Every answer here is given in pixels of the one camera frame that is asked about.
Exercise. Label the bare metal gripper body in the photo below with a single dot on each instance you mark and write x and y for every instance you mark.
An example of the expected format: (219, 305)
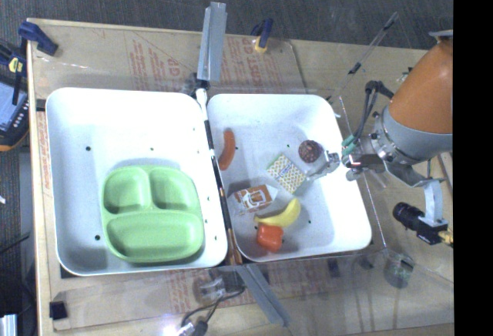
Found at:
(366, 161)

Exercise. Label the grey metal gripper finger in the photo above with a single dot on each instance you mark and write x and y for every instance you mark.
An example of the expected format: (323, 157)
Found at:
(319, 169)
(333, 159)

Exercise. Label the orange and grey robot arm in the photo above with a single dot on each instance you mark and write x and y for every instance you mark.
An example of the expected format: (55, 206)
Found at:
(423, 95)

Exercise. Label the yellow and white patterned carton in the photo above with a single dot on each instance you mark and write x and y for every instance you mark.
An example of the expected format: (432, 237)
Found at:
(286, 173)

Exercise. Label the yellow banana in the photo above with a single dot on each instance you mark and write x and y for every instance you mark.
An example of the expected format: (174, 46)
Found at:
(287, 216)

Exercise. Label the white plastic tray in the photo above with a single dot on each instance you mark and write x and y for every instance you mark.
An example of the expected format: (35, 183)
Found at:
(265, 122)
(115, 122)

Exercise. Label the brown and white carton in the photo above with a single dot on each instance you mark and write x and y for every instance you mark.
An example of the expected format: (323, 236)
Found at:
(254, 199)

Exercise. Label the orange red rounded block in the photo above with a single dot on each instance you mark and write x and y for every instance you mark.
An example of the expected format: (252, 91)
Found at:
(270, 238)

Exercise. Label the orange sausage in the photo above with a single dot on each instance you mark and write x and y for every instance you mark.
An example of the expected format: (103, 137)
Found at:
(229, 147)

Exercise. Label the green divided plate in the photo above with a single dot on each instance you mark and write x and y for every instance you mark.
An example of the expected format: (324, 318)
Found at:
(154, 234)

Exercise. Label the brown cardboard board red print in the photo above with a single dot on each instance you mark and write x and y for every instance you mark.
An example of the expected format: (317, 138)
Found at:
(115, 57)

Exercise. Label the black cylinder on white bracket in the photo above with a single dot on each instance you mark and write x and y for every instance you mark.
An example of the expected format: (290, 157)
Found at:
(420, 220)

